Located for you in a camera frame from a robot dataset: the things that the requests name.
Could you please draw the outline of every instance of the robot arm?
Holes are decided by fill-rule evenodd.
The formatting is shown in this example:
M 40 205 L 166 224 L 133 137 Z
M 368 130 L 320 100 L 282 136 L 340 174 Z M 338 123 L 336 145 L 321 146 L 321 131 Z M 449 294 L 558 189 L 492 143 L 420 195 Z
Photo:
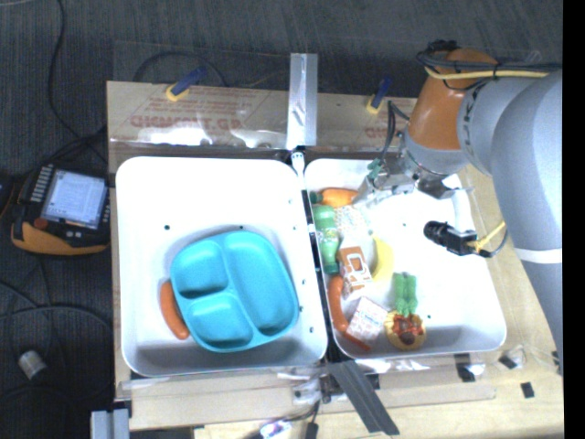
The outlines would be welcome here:
M 442 180 L 468 163 L 491 176 L 562 373 L 562 70 L 528 65 L 510 70 L 475 50 L 446 52 L 443 64 L 425 63 L 432 76 L 401 138 L 395 162 L 401 172 L 395 174 L 393 164 L 378 181 L 367 179 L 367 193 L 394 190 L 393 177 L 407 176 L 419 190 L 447 198 L 452 192 Z

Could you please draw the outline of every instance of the screen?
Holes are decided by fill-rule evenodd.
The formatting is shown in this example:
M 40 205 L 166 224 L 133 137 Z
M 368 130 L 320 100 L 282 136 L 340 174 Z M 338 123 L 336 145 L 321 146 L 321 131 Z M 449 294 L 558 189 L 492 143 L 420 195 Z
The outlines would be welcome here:
M 41 217 L 96 230 L 107 190 L 103 178 L 57 169 Z

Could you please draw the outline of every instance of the green bottle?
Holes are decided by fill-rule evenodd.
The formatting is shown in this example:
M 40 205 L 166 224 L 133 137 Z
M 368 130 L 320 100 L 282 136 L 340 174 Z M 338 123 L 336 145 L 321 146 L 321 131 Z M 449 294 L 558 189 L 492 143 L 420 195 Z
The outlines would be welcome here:
M 314 226 L 317 229 L 319 253 L 327 274 L 339 273 L 339 264 L 335 259 L 339 247 L 339 232 L 335 225 L 335 210 L 328 205 L 313 206 Z

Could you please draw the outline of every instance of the blue clamp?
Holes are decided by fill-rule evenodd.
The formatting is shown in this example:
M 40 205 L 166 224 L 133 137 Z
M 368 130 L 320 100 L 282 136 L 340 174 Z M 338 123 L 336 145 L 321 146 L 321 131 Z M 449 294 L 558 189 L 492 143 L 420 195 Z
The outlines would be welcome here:
M 189 86 L 196 84 L 207 76 L 205 67 L 198 67 L 183 77 L 174 85 L 166 89 L 166 97 L 169 101 L 177 102 L 189 92 Z
M 384 96 L 388 94 L 388 89 L 390 88 L 391 83 L 392 80 L 389 76 L 386 76 L 382 79 L 378 85 L 378 91 L 376 91 L 376 94 L 373 94 L 372 97 L 367 101 L 366 109 L 368 112 L 379 112 L 380 108 L 382 107 L 382 100 L 384 99 Z

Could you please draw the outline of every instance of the sausage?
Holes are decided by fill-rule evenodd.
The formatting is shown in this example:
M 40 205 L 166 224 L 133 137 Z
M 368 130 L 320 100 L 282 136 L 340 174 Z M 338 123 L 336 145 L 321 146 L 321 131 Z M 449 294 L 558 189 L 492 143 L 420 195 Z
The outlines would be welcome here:
M 344 311 L 341 308 L 341 293 L 344 289 L 344 279 L 340 274 L 334 275 L 329 281 L 327 288 L 327 299 L 333 326 L 341 333 L 345 333 L 349 327 Z
M 163 319 L 173 335 L 180 340 L 186 339 L 189 336 L 189 329 L 176 307 L 175 293 L 171 282 L 164 282 L 161 286 L 160 305 Z

